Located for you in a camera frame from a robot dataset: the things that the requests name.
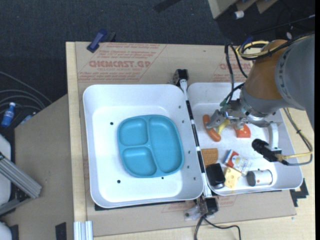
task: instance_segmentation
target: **red object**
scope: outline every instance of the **red object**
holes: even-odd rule
[[[236,127],[233,127],[236,133],[237,138],[250,138],[251,137],[251,131],[249,127],[244,124],[241,129],[236,129]]]

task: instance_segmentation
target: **white tray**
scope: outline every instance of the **white tray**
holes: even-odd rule
[[[286,166],[279,162],[268,162],[262,155],[255,152],[251,146],[254,139],[261,139],[269,142],[269,135],[266,128],[259,128],[248,124],[251,131],[251,138],[237,138],[235,130],[231,125],[227,126],[221,133],[221,141],[213,141],[206,132],[203,124],[203,115],[211,116],[216,109],[220,109],[220,102],[231,90],[230,83],[193,83],[188,88],[189,101],[196,125],[197,135],[201,149],[217,148],[218,163],[225,169],[224,161],[228,150],[234,150],[245,158],[252,160],[250,171],[270,170],[273,175],[271,185],[249,186],[245,177],[240,177],[235,189],[223,187],[221,189],[210,188],[218,195],[227,196],[250,192],[278,191],[284,189],[298,188],[303,182],[303,175],[300,166]],[[233,95],[233,100],[239,97],[239,91]],[[281,122],[278,126],[279,148],[285,155],[294,154],[290,137],[280,111],[267,118],[268,121]],[[296,158],[291,158],[290,163],[297,163]]]
[[[193,200],[204,188],[195,140],[182,90],[171,84],[98,84],[83,94],[90,192],[103,208]],[[180,134],[182,168],[171,175],[139,178],[124,168],[117,144],[120,123],[131,117],[162,115]]]

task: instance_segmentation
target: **blue divided tray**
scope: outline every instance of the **blue divided tray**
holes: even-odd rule
[[[184,163],[177,127],[163,115],[127,118],[117,129],[117,142],[123,166],[135,177],[170,175]]]

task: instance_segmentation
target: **blue bottle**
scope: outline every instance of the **blue bottle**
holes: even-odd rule
[[[1,122],[1,126],[3,128],[7,128],[11,124],[12,120],[14,119],[15,106],[16,104],[14,102],[10,102],[9,108],[4,112],[3,119]]]

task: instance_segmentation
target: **metal can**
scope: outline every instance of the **metal can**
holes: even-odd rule
[[[251,187],[271,185],[273,182],[273,175],[270,170],[251,170],[248,171],[246,180]]]

